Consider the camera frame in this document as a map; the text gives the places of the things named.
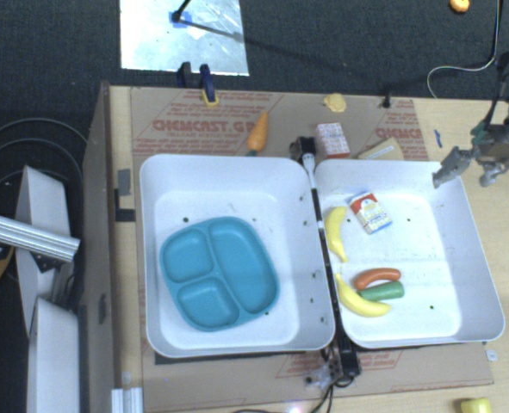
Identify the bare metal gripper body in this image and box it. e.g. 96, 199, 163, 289
470, 96, 509, 172

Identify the tan flat packet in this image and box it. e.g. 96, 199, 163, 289
357, 137, 406, 162

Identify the white plastic tray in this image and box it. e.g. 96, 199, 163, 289
313, 157, 506, 350
139, 152, 337, 360

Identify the red and white carton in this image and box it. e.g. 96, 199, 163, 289
348, 191, 394, 235
314, 121, 351, 159

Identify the yellow biscuit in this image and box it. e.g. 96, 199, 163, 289
322, 92, 348, 113

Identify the yellow banana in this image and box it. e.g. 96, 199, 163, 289
324, 206, 350, 264
333, 272, 392, 318

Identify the orange sausage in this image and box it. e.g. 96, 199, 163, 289
352, 267, 402, 292

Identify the thin black and white rod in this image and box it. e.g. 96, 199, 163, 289
301, 152, 344, 343

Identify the green cucumber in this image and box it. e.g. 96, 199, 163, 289
357, 280, 406, 303

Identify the orange carrot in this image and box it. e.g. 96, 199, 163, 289
245, 111, 270, 157

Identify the yellow toy block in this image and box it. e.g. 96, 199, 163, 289
459, 397, 492, 413

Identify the blue divided plate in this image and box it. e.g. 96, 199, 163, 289
158, 215, 280, 333

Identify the brown cardboard board red print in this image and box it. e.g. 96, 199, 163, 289
128, 85, 495, 413

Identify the black block with thin wires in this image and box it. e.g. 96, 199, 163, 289
289, 135, 318, 161
337, 337, 362, 380

